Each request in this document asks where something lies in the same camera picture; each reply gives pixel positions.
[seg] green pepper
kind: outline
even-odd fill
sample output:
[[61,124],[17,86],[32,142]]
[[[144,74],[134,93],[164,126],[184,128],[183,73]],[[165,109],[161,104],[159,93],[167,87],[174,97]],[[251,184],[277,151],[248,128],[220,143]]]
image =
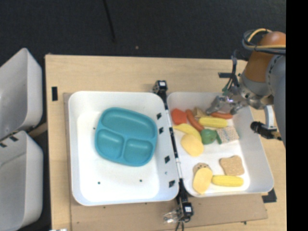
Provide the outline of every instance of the green pepper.
[[202,144],[211,144],[215,141],[217,133],[215,130],[203,129],[201,132]]

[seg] toy cookie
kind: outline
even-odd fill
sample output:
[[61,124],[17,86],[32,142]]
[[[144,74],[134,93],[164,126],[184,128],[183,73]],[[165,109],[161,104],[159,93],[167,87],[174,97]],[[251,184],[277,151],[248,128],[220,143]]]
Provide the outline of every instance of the toy cookie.
[[223,168],[225,174],[229,176],[239,176],[245,172],[242,159],[237,155],[229,158],[222,158],[219,160],[219,164]]
[[196,165],[192,168],[193,175],[195,175],[195,174],[197,173],[197,171],[198,171],[199,169],[203,168],[203,167],[207,167],[207,168],[211,169],[210,166],[207,165],[207,164],[205,164],[205,163],[198,163],[198,164],[196,164]]

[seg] white bin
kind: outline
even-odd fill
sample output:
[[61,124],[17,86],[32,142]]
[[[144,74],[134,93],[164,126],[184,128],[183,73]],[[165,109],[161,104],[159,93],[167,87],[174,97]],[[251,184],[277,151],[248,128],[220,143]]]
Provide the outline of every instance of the white bin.
[[43,152],[20,131],[0,144],[0,231],[29,225],[42,212]]
[[[170,111],[200,107],[206,109],[218,93],[175,92],[168,96]],[[74,198],[82,205],[108,205],[137,202],[167,201],[177,196],[179,177],[187,192],[194,197],[266,193],[273,187],[266,155],[260,138],[250,129],[253,117],[249,107],[243,108],[232,120],[240,139],[219,145],[206,145],[198,157],[188,155],[180,144],[183,133],[175,130],[178,163],[173,153],[169,126],[171,117],[162,99],[153,93],[79,91],[65,98],[67,141],[70,150],[71,186]],[[142,167],[130,167],[102,158],[95,150],[94,135],[102,112],[111,107],[130,109],[152,118],[159,134],[152,160]],[[211,184],[205,194],[192,188],[193,167],[204,162],[214,174],[223,174],[219,159],[238,155],[245,173],[241,187]]]
[[0,231],[41,215],[43,152],[26,131],[42,113],[42,70],[23,48],[0,67]]

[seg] wooden table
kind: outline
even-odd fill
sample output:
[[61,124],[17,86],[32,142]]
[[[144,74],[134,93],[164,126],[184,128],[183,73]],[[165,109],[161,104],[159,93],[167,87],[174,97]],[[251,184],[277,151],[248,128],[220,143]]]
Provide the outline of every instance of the wooden table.
[[[63,94],[79,90],[147,92],[157,80],[167,81],[168,92],[220,92],[227,80],[219,78],[218,72],[230,72],[231,60],[50,54],[45,61],[52,229],[174,230],[174,224],[163,223],[162,215],[176,206],[175,201],[86,207],[73,199]],[[239,73],[245,64],[238,62]],[[253,110],[253,115],[265,122],[262,111]],[[261,140],[274,176],[277,202],[263,204],[260,194],[190,198],[195,215],[185,230],[286,230],[285,147],[280,141]]]

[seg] toy bread slice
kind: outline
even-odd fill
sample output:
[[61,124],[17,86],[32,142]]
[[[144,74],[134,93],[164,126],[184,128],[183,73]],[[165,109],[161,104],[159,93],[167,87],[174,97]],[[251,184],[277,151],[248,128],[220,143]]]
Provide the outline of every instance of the toy bread slice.
[[245,172],[242,159],[237,155],[228,158],[222,158],[219,160],[219,164],[223,168],[225,174],[229,176],[239,176]]

